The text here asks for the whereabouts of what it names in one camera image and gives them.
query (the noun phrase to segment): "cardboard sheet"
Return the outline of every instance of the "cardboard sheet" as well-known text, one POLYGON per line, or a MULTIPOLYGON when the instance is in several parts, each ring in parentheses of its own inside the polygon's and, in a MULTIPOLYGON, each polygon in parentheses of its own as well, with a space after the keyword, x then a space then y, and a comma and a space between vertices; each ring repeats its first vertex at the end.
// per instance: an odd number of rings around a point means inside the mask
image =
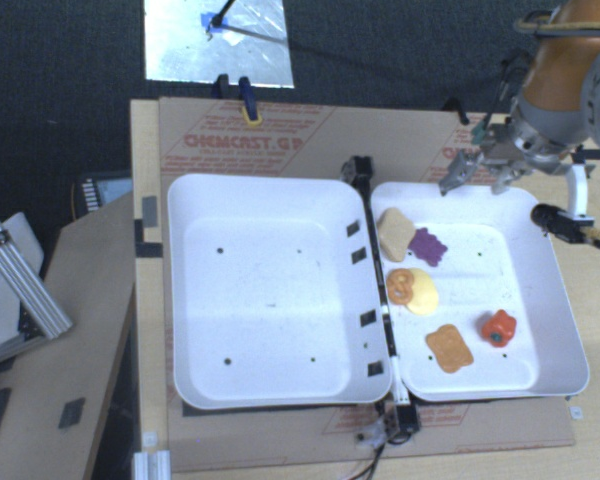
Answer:
MULTIPOLYGON (((353 155, 374 159, 375 186, 443 175, 472 124, 454 113, 260 103, 250 128, 240 104, 165 98, 159 103, 162 222, 166 193, 189 172, 335 179, 353 155)), ((480 114, 470 115, 475 124, 480 114)), ((488 182, 483 173, 474 182, 488 182)), ((173 386, 168 226, 164 244, 168 448, 174 472, 299 464, 370 457, 355 435, 377 419, 373 406, 202 412, 173 386)), ((422 430, 387 456, 449 454, 574 444, 562 398, 436 404, 420 409, 422 430)))

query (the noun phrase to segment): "toy food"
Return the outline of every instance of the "toy food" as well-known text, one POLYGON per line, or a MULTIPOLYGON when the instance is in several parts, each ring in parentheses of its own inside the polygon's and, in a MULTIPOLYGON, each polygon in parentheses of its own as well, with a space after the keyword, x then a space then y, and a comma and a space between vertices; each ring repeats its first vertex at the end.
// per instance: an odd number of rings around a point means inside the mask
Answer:
POLYGON ((504 347, 516 333, 516 319, 504 309, 499 309, 489 321, 482 326, 482 337, 489 340, 494 347, 504 347))
POLYGON ((416 230, 413 240, 409 243, 409 250, 413 251, 416 258, 425 260, 429 266, 437 267, 449 248, 440 242, 436 235, 429 233, 427 228, 421 228, 416 230))
POLYGON ((413 297, 414 277, 409 269, 398 268, 387 277, 387 295, 394 304, 406 306, 413 297))
POLYGON ((428 334, 427 345, 436 356, 436 361, 446 373, 455 373, 463 366, 473 363, 473 355, 455 325, 447 324, 428 334))
POLYGON ((409 269, 413 275, 413 296, 407 303, 407 308, 416 315, 430 315, 440 302, 438 290, 433 284, 433 279, 424 270, 419 268, 409 269))
POLYGON ((386 210, 378 221, 380 247, 391 261, 400 262, 416 234, 416 227, 397 208, 386 210))

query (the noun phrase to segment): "toy bread slice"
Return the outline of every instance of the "toy bread slice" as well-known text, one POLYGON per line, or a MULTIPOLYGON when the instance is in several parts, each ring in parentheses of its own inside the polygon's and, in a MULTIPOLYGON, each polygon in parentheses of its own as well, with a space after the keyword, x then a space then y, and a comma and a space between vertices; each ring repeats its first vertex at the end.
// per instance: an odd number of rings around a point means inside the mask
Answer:
POLYGON ((436 332, 428 334, 426 341, 440 368, 447 373, 457 372, 463 366, 473 363, 471 350, 455 325, 443 325, 436 332))
POLYGON ((386 210, 378 221, 380 247, 391 261, 400 262, 416 235, 416 227, 397 208, 386 210))

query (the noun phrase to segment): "metal sheet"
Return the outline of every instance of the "metal sheet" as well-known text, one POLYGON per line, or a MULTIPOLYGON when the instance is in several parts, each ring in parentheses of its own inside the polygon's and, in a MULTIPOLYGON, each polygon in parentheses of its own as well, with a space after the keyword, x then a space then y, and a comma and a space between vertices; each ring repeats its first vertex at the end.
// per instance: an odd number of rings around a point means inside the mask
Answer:
POLYGON ((147 79, 213 83, 227 73, 232 85, 248 76, 293 88, 282 0, 236 0, 209 39, 206 24, 226 1, 144 0, 147 79))

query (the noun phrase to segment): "red toy bell pepper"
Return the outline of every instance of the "red toy bell pepper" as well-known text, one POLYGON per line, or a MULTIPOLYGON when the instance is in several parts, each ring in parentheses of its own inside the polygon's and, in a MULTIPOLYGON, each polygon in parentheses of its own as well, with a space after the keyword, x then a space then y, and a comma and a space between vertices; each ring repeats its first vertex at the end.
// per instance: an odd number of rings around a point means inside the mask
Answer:
POLYGON ((516 319, 504 309, 497 313, 482 326, 482 337, 489 340, 494 347, 506 346, 516 333, 516 319))

